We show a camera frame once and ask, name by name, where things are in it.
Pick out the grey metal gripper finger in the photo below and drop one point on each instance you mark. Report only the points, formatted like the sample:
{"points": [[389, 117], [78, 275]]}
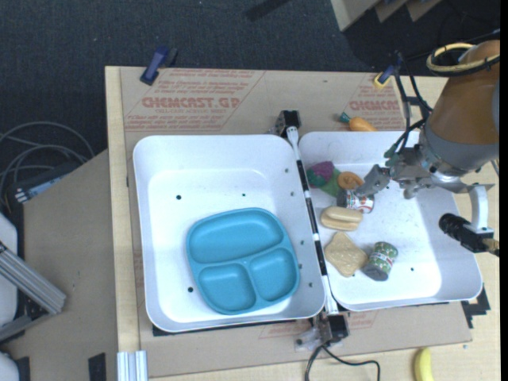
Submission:
{"points": [[375, 179], [414, 188]]}

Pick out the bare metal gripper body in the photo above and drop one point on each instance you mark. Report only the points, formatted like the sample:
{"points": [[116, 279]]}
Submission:
{"points": [[412, 167]]}

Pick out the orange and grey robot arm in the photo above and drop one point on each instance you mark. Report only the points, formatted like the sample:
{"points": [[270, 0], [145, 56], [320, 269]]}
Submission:
{"points": [[460, 113]]}

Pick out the orange doughnut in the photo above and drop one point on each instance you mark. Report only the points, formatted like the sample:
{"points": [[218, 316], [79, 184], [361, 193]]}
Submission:
{"points": [[349, 179]]}

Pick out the red and white can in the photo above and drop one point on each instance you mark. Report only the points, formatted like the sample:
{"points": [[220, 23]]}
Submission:
{"points": [[359, 202]]}

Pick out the white plastic tray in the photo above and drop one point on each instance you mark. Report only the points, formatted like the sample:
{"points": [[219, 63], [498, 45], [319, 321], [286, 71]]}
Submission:
{"points": [[412, 228], [222, 173]]}

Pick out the tan hot dog bun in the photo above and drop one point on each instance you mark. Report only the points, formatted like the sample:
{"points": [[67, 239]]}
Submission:
{"points": [[341, 217]]}

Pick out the purple and green grapes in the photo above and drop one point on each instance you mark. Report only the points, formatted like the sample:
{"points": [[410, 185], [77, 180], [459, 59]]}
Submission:
{"points": [[323, 175]]}

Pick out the orange carrot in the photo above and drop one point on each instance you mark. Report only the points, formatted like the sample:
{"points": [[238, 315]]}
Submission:
{"points": [[361, 124]]}

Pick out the thin black and white rod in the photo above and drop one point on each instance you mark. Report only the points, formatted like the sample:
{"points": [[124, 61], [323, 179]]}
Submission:
{"points": [[307, 197]]}

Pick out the green can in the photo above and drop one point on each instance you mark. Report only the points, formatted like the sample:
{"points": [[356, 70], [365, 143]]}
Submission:
{"points": [[380, 260]]}

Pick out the tan bread slice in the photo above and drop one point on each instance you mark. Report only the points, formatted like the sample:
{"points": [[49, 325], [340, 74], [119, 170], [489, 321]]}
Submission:
{"points": [[345, 254]]}

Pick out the blue divided plate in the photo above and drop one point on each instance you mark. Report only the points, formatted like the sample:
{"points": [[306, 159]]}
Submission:
{"points": [[238, 252]]}

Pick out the brown cardboard board red print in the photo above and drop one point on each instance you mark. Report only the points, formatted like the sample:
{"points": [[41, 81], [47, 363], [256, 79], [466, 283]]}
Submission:
{"points": [[238, 93]]}

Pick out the yellow banana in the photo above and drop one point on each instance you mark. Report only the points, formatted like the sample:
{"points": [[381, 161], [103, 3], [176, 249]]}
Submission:
{"points": [[424, 365]]}

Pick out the black cylinder on white bracket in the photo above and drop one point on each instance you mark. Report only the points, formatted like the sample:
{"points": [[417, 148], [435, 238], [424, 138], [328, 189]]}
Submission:
{"points": [[460, 228]]}

